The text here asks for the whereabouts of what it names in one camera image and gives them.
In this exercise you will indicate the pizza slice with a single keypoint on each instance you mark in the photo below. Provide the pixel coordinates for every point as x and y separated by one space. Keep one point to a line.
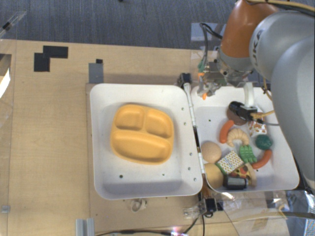
246 173

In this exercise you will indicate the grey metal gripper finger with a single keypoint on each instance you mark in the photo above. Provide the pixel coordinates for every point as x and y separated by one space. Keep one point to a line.
213 88
204 88

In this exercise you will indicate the brown biscuit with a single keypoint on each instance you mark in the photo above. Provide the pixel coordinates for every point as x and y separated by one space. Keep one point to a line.
232 118

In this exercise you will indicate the white plastic tray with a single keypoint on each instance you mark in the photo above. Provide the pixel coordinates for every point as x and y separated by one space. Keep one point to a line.
209 129
147 181

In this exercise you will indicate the white and brown carton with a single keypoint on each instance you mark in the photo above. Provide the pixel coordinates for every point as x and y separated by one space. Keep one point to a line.
258 129

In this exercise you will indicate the white and yellow patterned packet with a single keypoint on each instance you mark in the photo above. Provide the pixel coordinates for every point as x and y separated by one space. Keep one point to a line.
230 162

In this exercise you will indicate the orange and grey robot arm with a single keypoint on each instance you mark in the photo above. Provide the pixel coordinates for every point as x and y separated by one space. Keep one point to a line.
283 58

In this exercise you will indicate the orange divided plate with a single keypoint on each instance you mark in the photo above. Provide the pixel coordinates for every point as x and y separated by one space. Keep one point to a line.
140 141

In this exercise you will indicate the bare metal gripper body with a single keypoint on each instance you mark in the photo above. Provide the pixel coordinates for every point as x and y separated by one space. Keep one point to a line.
216 74

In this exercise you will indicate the thin black and white rod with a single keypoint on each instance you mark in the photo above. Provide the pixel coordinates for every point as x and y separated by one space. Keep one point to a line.
191 109

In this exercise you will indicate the orange sausage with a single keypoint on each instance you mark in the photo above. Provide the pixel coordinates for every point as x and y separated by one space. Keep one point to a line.
226 131
263 160

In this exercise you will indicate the beige egg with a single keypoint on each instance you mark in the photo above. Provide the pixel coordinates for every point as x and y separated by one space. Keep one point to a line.
211 152

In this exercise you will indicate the yellow round bread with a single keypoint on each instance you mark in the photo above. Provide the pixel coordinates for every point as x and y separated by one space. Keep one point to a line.
212 176

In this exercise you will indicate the green broccoli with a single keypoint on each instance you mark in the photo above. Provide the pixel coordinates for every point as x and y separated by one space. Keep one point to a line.
263 142

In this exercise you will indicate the green grapes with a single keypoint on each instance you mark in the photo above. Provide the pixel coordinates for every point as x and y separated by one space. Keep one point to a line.
247 154

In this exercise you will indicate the beige croissant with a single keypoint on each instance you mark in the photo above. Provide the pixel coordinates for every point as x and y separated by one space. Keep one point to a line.
237 134

